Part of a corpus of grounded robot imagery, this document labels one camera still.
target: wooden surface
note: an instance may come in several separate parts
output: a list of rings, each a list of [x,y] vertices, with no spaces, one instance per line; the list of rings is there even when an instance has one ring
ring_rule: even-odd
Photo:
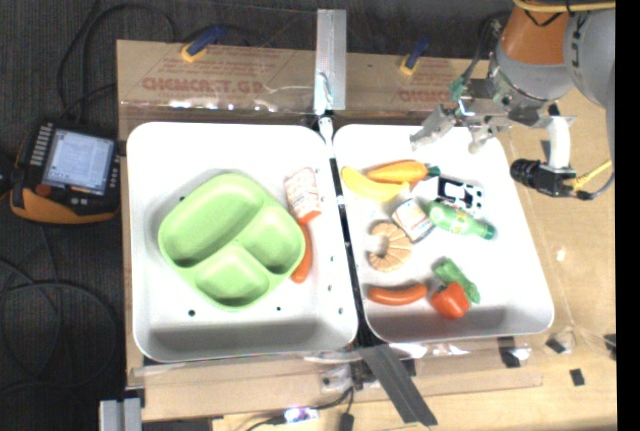
[[[560,110],[578,117],[571,128],[572,166],[581,174],[607,158],[604,111],[576,90],[560,101]],[[124,126],[131,127],[135,113],[129,108],[125,116]],[[519,127],[500,138],[510,161],[544,159],[545,139],[544,131]],[[606,174],[585,189],[599,187],[603,179]],[[518,192],[554,298],[554,325],[547,334],[519,339],[530,354],[522,367],[505,368],[497,349],[472,353],[466,364],[431,357],[418,362],[416,386],[438,419],[437,429],[615,429],[617,364],[602,339],[616,330],[615,186],[591,202],[550,198],[522,186]],[[224,414],[213,422],[214,430],[242,431],[277,408],[335,397],[322,391],[320,377],[326,367],[299,359],[250,365],[207,362],[202,368],[190,365],[153,375],[140,370],[142,355],[131,333],[126,182],[123,205],[129,382],[145,386],[146,421]],[[557,354],[545,347],[550,336],[567,339],[568,351]],[[584,385],[574,385],[570,371],[575,369],[584,376]],[[351,411],[355,429],[403,429],[386,399],[379,388],[358,392]],[[296,429],[337,429],[344,408],[324,410],[318,421]]]

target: toy tomato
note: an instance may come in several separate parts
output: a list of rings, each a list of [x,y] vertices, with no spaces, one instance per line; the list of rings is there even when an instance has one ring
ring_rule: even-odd
[[[441,287],[431,296],[431,304],[447,319],[460,319],[471,306],[462,285],[457,282]]]

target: green plate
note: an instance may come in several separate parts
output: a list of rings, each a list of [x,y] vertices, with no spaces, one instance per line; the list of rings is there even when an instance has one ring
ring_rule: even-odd
[[[305,241],[293,216],[254,180],[224,173],[187,195],[158,232],[162,255],[225,310],[249,307],[297,267]]]

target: blue clamp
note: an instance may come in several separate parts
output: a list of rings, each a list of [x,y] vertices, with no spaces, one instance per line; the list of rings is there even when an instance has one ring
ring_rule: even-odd
[[[400,71],[405,75],[413,75],[418,67],[418,60],[429,48],[429,38],[422,38],[416,43],[416,46],[407,54],[400,64]]]
[[[224,26],[210,27],[193,42],[182,48],[182,59],[188,63],[193,63],[196,59],[204,56],[207,45],[224,38],[226,34],[227,29]]]

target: white tray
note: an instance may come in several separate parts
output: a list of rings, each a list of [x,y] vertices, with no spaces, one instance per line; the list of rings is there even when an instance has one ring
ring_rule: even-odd
[[[454,128],[442,139],[413,152],[409,137],[419,127],[347,125],[334,137],[338,166],[362,170],[400,159],[416,159],[438,166],[442,175],[484,188],[483,219],[496,227],[496,236],[458,236],[435,229],[414,245],[409,261],[399,270],[383,273],[367,260],[366,235],[372,223],[390,220],[382,204],[359,197],[343,187],[349,232],[363,295],[371,285],[395,287],[427,283],[433,291],[432,266],[450,257],[480,291],[481,302],[459,320],[447,320],[427,299],[400,307],[364,298],[371,330],[391,343],[428,343],[459,339],[536,334],[553,322],[554,307],[527,226],[509,165],[498,140],[490,140],[477,154],[468,152],[471,135]],[[433,184],[422,182],[413,196],[430,199]]]
[[[284,180],[310,166],[323,200],[309,223],[313,267],[303,284],[284,280],[254,306],[214,307],[168,265],[157,234],[188,194],[223,172],[243,173],[287,205]],[[159,362],[335,351],[357,332],[357,314],[326,146],[299,126],[147,123],[127,142],[133,334]]]

